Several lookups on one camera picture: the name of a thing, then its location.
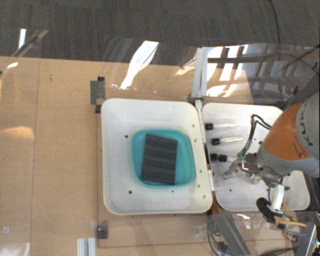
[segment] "white tray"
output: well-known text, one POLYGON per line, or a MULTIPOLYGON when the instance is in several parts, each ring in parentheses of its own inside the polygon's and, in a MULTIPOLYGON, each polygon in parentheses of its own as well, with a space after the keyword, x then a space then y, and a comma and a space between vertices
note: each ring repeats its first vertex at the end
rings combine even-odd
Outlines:
MULTIPOLYGON (((202 109, 204 122, 233 119, 236 128, 220 128, 208 131, 206 138, 208 141, 209 153, 225 154, 235 156, 246 144, 250 132, 250 116, 257 114, 267 123, 273 124, 282 113, 279 108, 273 106, 257 106, 243 104, 208 103, 202 109), (240 142, 225 145, 211 145, 213 137, 242 134, 243 140, 240 142)), ((248 153, 255 153, 259 148, 259 141, 263 141, 268 130, 257 125, 254 139, 248 153)), ((260 197, 268 198, 267 186, 261 180, 258 184, 251 183, 249 177, 244 172, 235 178, 224 179, 224 172, 229 169, 231 162, 211 162, 214 171, 214 188, 218 203, 224 209, 233 212, 257 211, 256 200, 260 197)), ((294 171, 291 176, 285 177, 283 183, 291 188, 284 193, 284 200, 290 210, 304 210, 309 206, 310 196, 302 172, 294 171)))
POLYGON ((103 103, 101 120, 103 199, 110 212, 117 215, 203 213, 211 207, 213 198, 199 117, 191 104, 113 98, 103 103), (149 188, 135 179, 131 137, 139 130, 158 128, 179 130, 190 139, 196 171, 190 184, 174 189, 149 188))

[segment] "turquoise container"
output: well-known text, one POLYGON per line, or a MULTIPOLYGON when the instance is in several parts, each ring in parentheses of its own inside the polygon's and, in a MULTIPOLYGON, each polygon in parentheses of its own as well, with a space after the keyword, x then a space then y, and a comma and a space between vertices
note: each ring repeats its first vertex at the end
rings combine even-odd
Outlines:
POLYGON ((174 129, 144 129, 136 132, 131 139, 131 162, 135 179, 148 188, 178 188, 190 184, 195 178, 195 160, 190 141, 181 131, 174 129), (141 180, 146 134, 177 141, 174 185, 141 180))

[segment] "wooden table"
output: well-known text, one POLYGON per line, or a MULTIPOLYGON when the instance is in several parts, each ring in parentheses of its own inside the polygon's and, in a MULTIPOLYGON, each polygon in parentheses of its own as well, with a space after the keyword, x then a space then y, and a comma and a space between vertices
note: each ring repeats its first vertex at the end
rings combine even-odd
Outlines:
MULTIPOLYGON (((17 66, 16 74, 6 81, 14 85, 10 90, 17 96, 15 101, 1 106, 5 101, 0 98, 1 111, 5 110, 1 117, 15 113, 7 120, 1 119, 7 123, 1 126, 0 139, 7 141, 9 147, 0 146, 2 162, 7 163, 0 166, 7 174, 0 179, 0 225, 8 224, 11 230, 9 234, 0 234, 0 255, 6 248, 11 248, 20 252, 17 255, 30 250, 32 256, 72 256, 77 255, 78 238, 96 236, 96 228, 91 224, 99 220, 97 148, 100 142, 97 141, 95 105, 90 104, 90 81, 104 75, 107 87, 119 86, 126 76, 128 64, 41 59, 37 90, 37 79, 30 76, 32 72, 37 73, 33 68, 37 66, 36 62, 36 59, 21 59, 20 69, 17 66)), ((164 76, 172 77, 178 70, 176 66, 150 66, 136 77, 134 84, 147 92, 157 84, 157 79, 165 81, 164 76), (147 85, 144 77, 151 74, 153 85, 147 85)), ((161 95, 150 95, 107 89, 106 94, 108 98, 184 100, 191 91, 190 77, 191 74, 182 88, 177 86, 176 80, 181 77, 166 81, 167 88, 174 87, 175 92, 181 89, 183 96, 166 94, 165 90, 161 95)), ((241 102, 252 101, 247 97, 241 102)), ((251 232, 245 239, 253 254, 264 252, 270 243, 275 248, 284 247, 286 242, 281 234, 273 234, 251 232)), ((126 234, 119 233, 117 237, 125 240, 126 234)), ((211 250, 206 238, 200 237, 193 243, 97 246, 96 253, 98 256, 194 256, 210 255, 211 250)))

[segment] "black cap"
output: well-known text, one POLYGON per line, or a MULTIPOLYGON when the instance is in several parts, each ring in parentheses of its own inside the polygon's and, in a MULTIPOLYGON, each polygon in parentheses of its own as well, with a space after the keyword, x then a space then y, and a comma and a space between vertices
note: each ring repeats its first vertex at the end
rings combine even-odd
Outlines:
POLYGON ((213 130, 214 125, 211 122, 209 122, 209 123, 204 124, 204 128, 206 131, 213 130))
POLYGON ((220 144, 220 139, 219 139, 219 138, 213 138, 213 139, 211 140, 211 144, 212 144, 213 146, 219 145, 219 144, 220 144))
POLYGON ((218 161, 219 162, 226 162, 228 159, 228 157, 225 155, 225 154, 220 154, 219 157, 218 157, 218 161))
POLYGON ((211 161, 217 161, 218 160, 218 155, 213 153, 213 154, 210 154, 210 160, 211 161))

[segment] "wooden surface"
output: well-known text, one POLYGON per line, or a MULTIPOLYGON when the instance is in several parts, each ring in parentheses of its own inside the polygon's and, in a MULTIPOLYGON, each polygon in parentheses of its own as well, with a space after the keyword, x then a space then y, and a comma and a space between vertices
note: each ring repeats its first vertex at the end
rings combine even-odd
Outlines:
MULTIPOLYGON (((92 221, 99 220, 98 212, 98 153, 97 153, 97 115, 95 106, 90 105, 90 81, 97 76, 105 74, 106 84, 121 84, 128 69, 128 64, 114 64, 101 62, 86 62, 72 60, 41 59, 39 69, 39 88, 37 109, 27 106, 26 102, 34 101, 34 94, 25 90, 31 90, 36 81, 28 81, 26 75, 14 76, 14 90, 20 95, 26 95, 24 103, 16 109, 21 113, 20 118, 25 122, 31 122, 26 127, 31 130, 13 132, 14 138, 8 140, 10 150, 4 150, 1 146, 0 156, 5 152, 9 154, 6 162, 10 166, 6 170, 23 169, 23 175, 19 172, 10 176, 2 176, 0 180, 0 224, 11 225, 11 233, 4 238, 0 234, 0 252, 4 248, 20 247, 21 252, 31 242, 32 256, 72 256, 77 255, 77 239, 95 237, 96 229, 91 228, 92 221), (108 79, 107 74, 114 76, 108 79), (20 239, 17 234, 24 234, 20 239)), ((162 74, 172 74, 176 67, 161 67, 162 74)), ((32 72, 32 65, 25 68, 25 74, 32 72)), ((137 95, 133 91, 107 90, 109 97, 132 98, 137 95)), ((146 97, 140 93, 138 98, 146 97)), ((172 94, 162 96, 149 95, 151 99, 179 100, 172 94)), ((13 128, 19 127, 12 119, 13 128)), ((6 128, 1 127, 1 142, 6 128)), ((270 244, 281 248, 285 241, 281 236, 265 236, 260 229, 255 232, 247 230, 248 246, 253 254, 261 253, 270 244)), ((144 236, 152 242, 154 233, 145 229, 144 236)), ((135 232, 135 226, 131 226, 131 232, 135 232)), ((184 230, 185 236, 191 236, 190 229, 184 230)), ((195 243, 149 246, 122 246, 122 241, 127 239, 125 232, 117 233, 116 247, 97 247, 97 255, 210 255, 211 251, 205 237, 195 239, 195 243)))

